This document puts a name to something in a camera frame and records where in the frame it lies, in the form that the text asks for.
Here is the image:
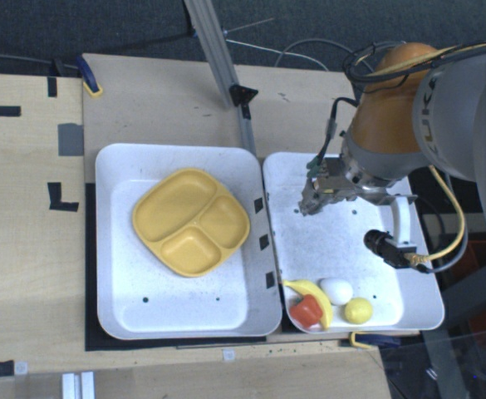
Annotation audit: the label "pale wood board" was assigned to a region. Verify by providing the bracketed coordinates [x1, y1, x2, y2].
[82, 52, 421, 352]

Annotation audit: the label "yellow divided plate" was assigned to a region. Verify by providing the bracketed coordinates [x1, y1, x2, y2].
[131, 167, 252, 278]

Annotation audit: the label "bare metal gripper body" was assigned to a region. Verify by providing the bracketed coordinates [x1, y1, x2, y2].
[307, 155, 419, 206]

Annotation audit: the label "black cylinder on white bracket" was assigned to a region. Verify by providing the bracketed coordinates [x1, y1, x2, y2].
[363, 195, 419, 270]

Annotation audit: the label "yellow lemon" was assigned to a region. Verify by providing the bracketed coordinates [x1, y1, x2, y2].
[343, 297, 374, 326]

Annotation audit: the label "yellow banana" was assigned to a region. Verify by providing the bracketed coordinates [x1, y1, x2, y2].
[282, 278, 335, 331]

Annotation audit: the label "white plastic tray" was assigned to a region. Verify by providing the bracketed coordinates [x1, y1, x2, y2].
[262, 151, 446, 335]
[95, 142, 284, 341]

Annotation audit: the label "red bell pepper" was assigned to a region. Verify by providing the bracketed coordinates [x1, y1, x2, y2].
[288, 293, 325, 330]

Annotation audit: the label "white egg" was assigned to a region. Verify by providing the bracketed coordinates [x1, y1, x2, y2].
[319, 277, 355, 307]

